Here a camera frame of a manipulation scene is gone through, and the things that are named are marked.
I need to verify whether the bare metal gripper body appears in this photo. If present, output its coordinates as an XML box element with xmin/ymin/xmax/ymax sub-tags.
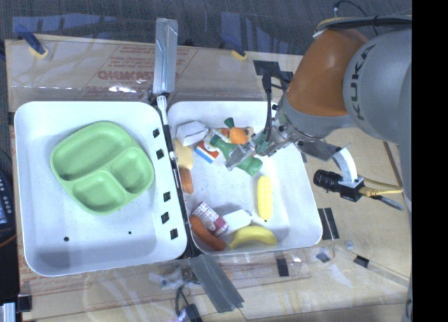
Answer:
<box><xmin>254</xmin><ymin>121</ymin><xmax>306</xmax><ymax>158</ymax></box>

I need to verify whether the white bottle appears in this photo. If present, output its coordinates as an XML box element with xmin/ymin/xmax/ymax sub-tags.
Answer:
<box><xmin>221</xmin><ymin>209</ymin><xmax>267</xmax><ymax>237</ymax></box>

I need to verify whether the yellow banana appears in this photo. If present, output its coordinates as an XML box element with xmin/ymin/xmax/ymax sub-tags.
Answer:
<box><xmin>228</xmin><ymin>225</ymin><xmax>279</xmax><ymax>251</ymax></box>

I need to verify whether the green divided plate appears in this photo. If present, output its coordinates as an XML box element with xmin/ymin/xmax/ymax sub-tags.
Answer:
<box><xmin>50</xmin><ymin>120</ymin><xmax>155</xmax><ymax>216</ymax></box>

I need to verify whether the red and white carton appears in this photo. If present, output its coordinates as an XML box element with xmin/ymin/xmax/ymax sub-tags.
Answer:
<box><xmin>190</xmin><ymin>201</ymin><xmax>230</xmax><ymax>238</ymax></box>

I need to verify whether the pale yellow bread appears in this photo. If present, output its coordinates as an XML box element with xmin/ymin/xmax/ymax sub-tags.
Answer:
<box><xmin>174</xmin><ymin>138</ymin><xmax>195</xmax><ymax>172</ymax></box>

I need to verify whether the orange sausage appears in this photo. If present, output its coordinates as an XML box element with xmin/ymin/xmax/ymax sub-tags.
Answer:
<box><xmin>189</xmin><ymin>215</ymin><xmax>227</xmax><ymax>251</ymax></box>

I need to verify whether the yellow corn cob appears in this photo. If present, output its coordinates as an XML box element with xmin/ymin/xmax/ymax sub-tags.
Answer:
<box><xmin>257</xmin><ymin>175</ymin><xmax>274</xmax><ymax>222</ymax></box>

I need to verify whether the orange bread roll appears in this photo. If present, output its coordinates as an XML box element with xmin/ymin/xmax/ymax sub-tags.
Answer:
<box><xmin>178</xmin><ymin>167</ymin><xmax>195</xmax><ymax>195</ymax></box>

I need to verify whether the white carton orange blue print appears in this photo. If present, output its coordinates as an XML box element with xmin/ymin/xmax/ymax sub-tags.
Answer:
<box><xmin>194</xmin><ymin>129</ymin><xmax>232</xmax><ymax>165</ymax></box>

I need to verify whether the white plastic tray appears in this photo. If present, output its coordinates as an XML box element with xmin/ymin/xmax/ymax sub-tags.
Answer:
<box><xmin>13</xmin><ymin>100</ymin><xmax>188</xmax><ymax>277</ymax></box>
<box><xmin>167</xmin><ymin>100</ymin><xmax>323</xmax><ymax>256</ymax></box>

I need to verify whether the orange carrot with green top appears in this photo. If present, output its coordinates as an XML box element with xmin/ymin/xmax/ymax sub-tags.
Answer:
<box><xmin>223</xmin><ymin>117</ymin><xmax>250</xmax><ymax>146</ymax></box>

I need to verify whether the green bottle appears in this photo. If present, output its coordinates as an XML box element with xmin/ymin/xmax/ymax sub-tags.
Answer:
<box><xmin>209</xmin><ymin>134</ymin><xmax>264</xmax><ymax>177</ymax></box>

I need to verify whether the black cylinder on white bracket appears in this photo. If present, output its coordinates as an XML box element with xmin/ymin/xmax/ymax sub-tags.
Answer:
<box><xmin>313</xmin><ymin>146</ymin><xmax>365</xmax><ymax>203</ymax></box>

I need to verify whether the brown cardboard board red print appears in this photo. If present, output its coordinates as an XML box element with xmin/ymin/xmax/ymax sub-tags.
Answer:
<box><xmin>5</xmin><ymin>33</ymin><xmax>316</xmax><ymax>316</ymax></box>

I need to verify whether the white box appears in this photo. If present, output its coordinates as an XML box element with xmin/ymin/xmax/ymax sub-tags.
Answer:
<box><xmin>176</xmin><ymin>120</ymin><xmax>209</xmax><ymax>148</ymax></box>

